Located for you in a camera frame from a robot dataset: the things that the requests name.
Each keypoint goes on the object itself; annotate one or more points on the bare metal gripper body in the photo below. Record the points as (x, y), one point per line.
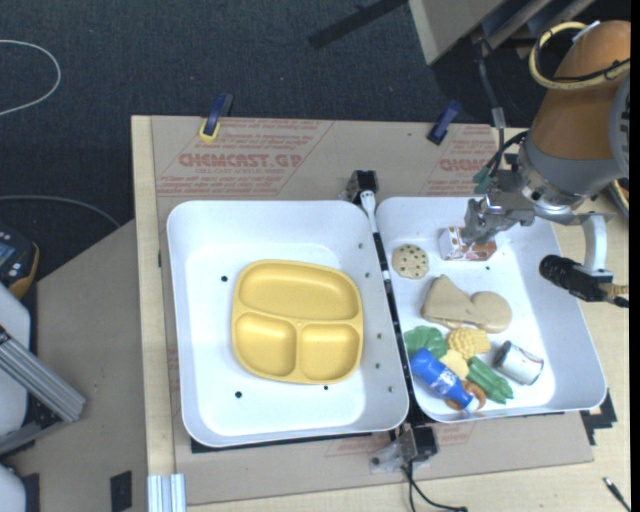
(515, 200)

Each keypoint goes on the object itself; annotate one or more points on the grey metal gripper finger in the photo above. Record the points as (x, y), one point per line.
(496, 227)
(475, 220)

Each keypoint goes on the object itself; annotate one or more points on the white and brown carton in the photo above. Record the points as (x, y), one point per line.
(452, 247)

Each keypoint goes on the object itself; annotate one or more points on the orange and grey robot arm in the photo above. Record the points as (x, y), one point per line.
(570, 120)

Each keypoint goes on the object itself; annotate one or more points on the tan chocolate chip biscuit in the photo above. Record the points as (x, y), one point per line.
(410, 261)

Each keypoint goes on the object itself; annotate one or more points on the tan rounded bread slice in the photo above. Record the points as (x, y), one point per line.
(492, 311)

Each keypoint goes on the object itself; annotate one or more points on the tan wedge bread slice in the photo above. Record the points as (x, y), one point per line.
(445, 302)

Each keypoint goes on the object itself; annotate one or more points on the thin black and white rod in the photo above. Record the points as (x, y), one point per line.
(385, 270)

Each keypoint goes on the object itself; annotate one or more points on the white plastic tray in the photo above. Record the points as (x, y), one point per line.
(555, 320)
(210, 380)

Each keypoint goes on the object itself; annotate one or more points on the yellow corn cob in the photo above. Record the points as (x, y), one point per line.
(469, 342)

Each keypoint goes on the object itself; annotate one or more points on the green lettuce leaf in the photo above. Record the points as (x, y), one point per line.
(425, 339)

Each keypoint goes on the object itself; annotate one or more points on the white and red can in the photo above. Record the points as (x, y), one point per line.
(520, 364)

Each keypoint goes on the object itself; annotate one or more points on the pale yellow flat piece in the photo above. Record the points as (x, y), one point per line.
(456, 362)

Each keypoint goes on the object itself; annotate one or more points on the green asparagus bundle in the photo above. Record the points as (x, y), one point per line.
(492, 381)

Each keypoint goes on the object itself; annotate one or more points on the blue bottle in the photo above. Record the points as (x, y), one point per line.
(435, 372)

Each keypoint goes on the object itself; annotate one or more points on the brown croissant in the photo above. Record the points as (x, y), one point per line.
(477, 395)

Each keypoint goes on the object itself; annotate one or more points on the brown cardboard board red print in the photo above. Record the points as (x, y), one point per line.
(300, 150)

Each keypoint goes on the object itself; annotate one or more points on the yellow divided plate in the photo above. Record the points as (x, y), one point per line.
(295, 320)

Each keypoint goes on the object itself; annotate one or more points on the black cylinder on white bracket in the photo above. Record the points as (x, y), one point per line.
(570, 275)

